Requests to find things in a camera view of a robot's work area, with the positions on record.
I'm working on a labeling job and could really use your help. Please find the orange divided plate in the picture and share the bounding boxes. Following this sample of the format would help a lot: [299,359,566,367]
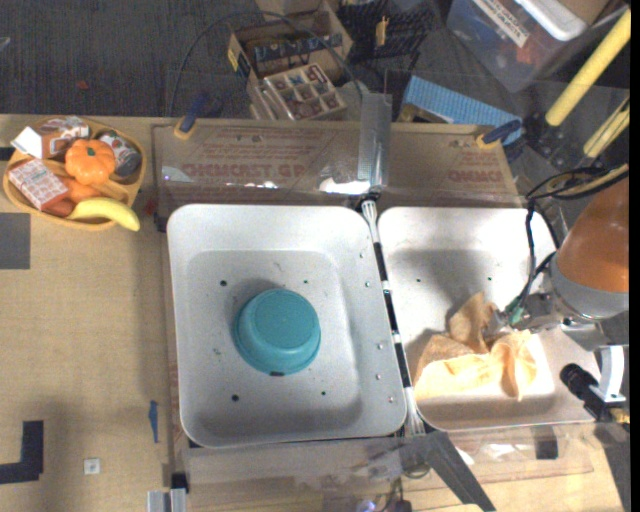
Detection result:
[2,115,148,232]

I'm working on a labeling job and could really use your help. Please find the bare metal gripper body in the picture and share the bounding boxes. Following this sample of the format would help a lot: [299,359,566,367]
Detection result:
[514,292,602,352]

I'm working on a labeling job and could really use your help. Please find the teal bowl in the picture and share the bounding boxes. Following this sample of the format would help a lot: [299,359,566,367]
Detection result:
[233,288,323,378]

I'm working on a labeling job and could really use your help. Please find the orange carrot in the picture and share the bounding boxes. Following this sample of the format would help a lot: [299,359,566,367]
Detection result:
[45,176,104,218]

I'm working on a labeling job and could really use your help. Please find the white and red carton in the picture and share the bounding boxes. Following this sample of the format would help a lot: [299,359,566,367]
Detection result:
[9,116,92,161]

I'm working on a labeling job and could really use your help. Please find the black cylinder on white bracket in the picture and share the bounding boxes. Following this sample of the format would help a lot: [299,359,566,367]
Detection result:
[559,344,629,422]

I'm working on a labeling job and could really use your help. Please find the yellow banana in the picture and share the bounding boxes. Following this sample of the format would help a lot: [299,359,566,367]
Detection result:
[66,196,142,233]

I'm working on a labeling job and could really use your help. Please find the red and white can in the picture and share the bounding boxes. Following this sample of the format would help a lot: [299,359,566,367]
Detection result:
[96,130,143,179]

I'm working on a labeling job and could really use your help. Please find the orange toy pumpkin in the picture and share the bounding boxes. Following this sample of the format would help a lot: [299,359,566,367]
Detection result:
[64,138,117,187]

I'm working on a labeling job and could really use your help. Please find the pink and white packet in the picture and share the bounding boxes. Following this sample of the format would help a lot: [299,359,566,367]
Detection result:
[7,158,71,212]

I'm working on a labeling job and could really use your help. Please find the white plastic tray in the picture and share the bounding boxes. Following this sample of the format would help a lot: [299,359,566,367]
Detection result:
[166,203,409,449]
[377,206,602,433]

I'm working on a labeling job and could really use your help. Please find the tan cloth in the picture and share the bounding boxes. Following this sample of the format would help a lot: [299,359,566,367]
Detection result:
[413,291,539,402]

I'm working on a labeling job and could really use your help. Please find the brown cardboard board, red print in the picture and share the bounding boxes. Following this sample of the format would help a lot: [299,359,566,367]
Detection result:
[151,118,597,497]

